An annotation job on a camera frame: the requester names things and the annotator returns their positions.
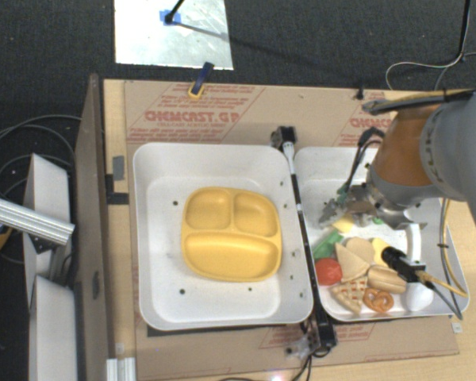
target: black pole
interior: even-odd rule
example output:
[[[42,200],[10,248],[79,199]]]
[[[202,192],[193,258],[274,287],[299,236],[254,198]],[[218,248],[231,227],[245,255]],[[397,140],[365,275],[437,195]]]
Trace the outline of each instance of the black pole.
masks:
[[[178,2],[175,4],[175,7],[173,7],[173,10],[171,10],[168,14],[166,14],[166,17],[164,18],[164,22],[166,24],[171,24],[173,22],[173,17],[175,16],[176,12],[180,8],[180,6],[183,4],[185,0],[178,0]]]
[[[469,21],[470,0],[466,0],[463,7],[462,28],[460,31],[459,55],[463,54],[463,45],[466,42],[467,22]]]

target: yellow plate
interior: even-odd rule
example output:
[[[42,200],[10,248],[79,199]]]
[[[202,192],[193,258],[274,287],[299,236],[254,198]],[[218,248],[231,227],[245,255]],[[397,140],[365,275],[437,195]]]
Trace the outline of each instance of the yellow plate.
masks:
[[[248,190],[207,187],[186,201],[182,251],[194,272],[233,282],[272,276],[282,258],[277,209]]]

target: red tomato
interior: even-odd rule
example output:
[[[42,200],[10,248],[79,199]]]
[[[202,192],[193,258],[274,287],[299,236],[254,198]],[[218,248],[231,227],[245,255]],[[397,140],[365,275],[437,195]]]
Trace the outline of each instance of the red tomato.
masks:
[[[321,258],[316,262],[316,274],[319,285],[333,285],[342,279],[342,268],[333,258]]]

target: carpeted floor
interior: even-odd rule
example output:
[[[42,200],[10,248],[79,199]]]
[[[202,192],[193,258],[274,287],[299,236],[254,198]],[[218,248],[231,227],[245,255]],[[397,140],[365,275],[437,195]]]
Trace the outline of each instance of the carpeted floor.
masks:
[[[458,53],[464,0],[225,0],[234,71],[212,82],[386,88],[385,71],[411,60],[444,64]],[[86,82],[102,78],[194,79],[197,71],[114,63],[113,0],[0,0],[0,130],[43,114],[80,115]],[[472,0],[466,52],[476,52]],[[391,74],[400,90],[430,90],[438,71]],[[442,87],[476,87],[476,57],[451,69]],[[75,142],[77,125],[52,121]],[[0,167],[31,151],[67,157],[32,131],[0,144]],[[25,174],[19,163],[3,188]],[[11,192],[21,201],[21,188]],[[7,255],[20,259],[13,239]],[[28,312],[22,266],[0,257],[0,380],[27,378]]]

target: toy pretzel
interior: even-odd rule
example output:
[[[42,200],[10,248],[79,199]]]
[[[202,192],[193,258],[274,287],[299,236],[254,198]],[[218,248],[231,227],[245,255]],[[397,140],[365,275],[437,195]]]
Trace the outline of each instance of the toy pretzel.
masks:
[[[367,288],[363,295],[363,303],[372,310],[384,314],[393,307],[393,297],[386,291]]]

